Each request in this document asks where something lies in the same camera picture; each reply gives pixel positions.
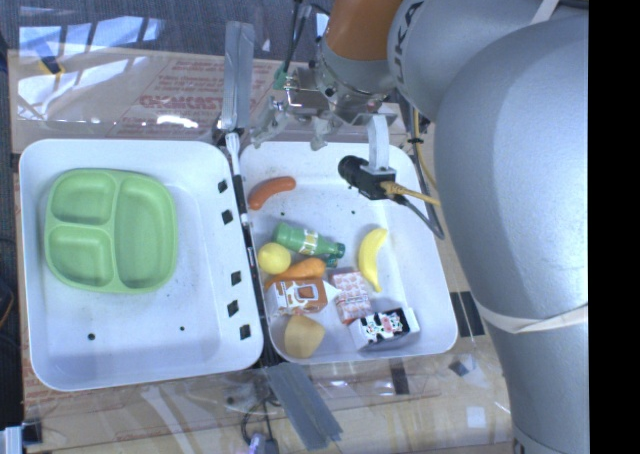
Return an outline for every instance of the toy sausage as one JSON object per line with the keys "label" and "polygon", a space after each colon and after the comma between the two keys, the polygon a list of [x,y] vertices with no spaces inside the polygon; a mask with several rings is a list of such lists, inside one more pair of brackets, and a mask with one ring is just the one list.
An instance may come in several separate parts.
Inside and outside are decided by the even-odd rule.
{"label": "toy sausage", "polygon": [[249,208],[260,210],[264,203],[274,194],[295,189],[296,181],[293,177],[277,177],[261,182],[249,193]]}

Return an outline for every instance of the toy bottle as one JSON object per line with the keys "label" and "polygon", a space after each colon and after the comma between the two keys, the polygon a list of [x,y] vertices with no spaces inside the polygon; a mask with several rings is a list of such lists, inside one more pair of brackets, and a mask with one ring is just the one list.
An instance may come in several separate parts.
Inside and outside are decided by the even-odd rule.
{"label": "toy bottle", "polygon": [[307,228],[294,228],[286,223],[278,224],[273,240],[303,255],[334,255],[341,258],[345,250],[344,244],[328,241],[318,232]]}

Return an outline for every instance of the small carton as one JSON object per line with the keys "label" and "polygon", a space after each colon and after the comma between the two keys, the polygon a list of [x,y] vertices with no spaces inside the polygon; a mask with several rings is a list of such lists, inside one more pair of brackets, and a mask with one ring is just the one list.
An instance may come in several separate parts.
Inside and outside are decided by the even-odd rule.
{"label": "small carton", "polygon": [[358,350],[386,345],[418,331],[420,326],[411,308],[376,312],[349,325],[351,338]]}
{"label": "small carton", "polygon": [[338,317],[342,324],[351,324],[356,319],[373,313],[367,293],[367,282],[360,271],[334,273],[331,283],[342,293],[336,299]]}
{"label": "small carton", "polygon": [[283,314],[310,314],[321,311],[341,291],[322,278],[305,280],[279,280],[264,296],[267,314],[271,317]]}

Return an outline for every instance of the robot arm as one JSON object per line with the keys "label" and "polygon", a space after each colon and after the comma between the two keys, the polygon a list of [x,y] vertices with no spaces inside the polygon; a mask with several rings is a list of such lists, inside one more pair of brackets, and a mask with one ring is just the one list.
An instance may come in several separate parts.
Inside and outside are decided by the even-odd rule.
{"label": "robot arm", "polygon": [[306,79],[352,125],[397,88],[435,122],[442,209],[518,454],[590,449],[588,0],[550,1],[335,0],[316,66],[285,86],[295,102]]}

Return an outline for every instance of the white tray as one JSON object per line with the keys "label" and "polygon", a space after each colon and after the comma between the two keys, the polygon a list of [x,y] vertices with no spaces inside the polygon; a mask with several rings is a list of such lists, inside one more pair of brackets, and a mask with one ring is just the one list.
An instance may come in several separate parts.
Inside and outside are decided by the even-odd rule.
{"label": "white tray", "polygon": [[[310,317],[326,329],[325,338],[311,358],[297,359],[284,350],[287,317],[270,322],[270,335],[280,355],[305,364],[358,361],[442,353],[457,339],[458,327],[437,251],[428,227],[408,207],[389,200],[370,201],[338,174],[338,163],[346,155],[369,157],[362,143],[330,143],[313,152],[306,142],[269,142],[252,146],[240,158],[245,176],[245,193],[263,180],[292,176],[295,190],[271,197],[259,211],[249,211],[256,249],[271,239],[280,221],[305,226],[346,246],[338,267],[357,268],[357,250],[364,235],[374,227],[387,228],[389,235],[378,252],[378,270],[383,290],[369,292],[374,311],[400,306],[415,310],[420,332],[406,342],[390,343],[383,351],[356,351],[347,327],[340,323],[335,305]],[[390,147],[390,165],[397,170],[396,181],[409,189],[419,189],[409,157]],[[424,202],[411,198],[426,213]]]}
{"label": "white tray", "polygon": [[[148,294],[104,294],[55,278],[43,256],[45,206],[53,181],[73,168],[138,171],[169,189],[179,239],[166,285]],[[244,237],[229,165],[217,148],[38,141],[20,159],[20,190],[31,363],[46,385],[71,391],[147,383],[240,370],[259,358],[264,338]],[[225,211],[234,218],[227,224]],[[234,302],[238,311],[230,315]]]}

